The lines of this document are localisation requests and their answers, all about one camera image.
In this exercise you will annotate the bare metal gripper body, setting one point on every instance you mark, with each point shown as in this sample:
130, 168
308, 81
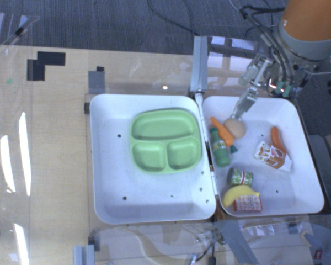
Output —
292, 76

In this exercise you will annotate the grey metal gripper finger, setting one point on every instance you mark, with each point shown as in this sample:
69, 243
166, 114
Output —
249, 74
245, 103

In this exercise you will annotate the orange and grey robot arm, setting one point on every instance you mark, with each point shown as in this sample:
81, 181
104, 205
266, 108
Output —
311, 12

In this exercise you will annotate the beige bread roll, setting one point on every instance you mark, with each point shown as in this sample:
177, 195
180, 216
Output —
235, 129

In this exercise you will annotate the orange carrot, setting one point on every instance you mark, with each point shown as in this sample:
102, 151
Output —
223, 132

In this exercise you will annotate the orange sausage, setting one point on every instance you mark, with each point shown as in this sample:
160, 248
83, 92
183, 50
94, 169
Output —
277, 138

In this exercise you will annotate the green bottle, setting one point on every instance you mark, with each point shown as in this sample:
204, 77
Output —
220, 150

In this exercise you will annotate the white and orange carton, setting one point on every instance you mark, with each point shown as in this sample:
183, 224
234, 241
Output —
271, 156

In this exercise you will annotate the green and white can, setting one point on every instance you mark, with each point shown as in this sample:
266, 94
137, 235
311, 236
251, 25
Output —
240, 177

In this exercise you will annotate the green divided plate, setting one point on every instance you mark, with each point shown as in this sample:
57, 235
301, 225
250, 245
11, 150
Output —
165, 126

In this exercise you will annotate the yellow banana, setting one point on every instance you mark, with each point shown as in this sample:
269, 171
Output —
235, 193

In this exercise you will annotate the white plastic tray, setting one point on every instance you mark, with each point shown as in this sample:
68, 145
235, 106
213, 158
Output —
154, 195
287, 186

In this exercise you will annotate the small orange carton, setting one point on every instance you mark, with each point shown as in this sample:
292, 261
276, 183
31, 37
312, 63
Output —
248, 203

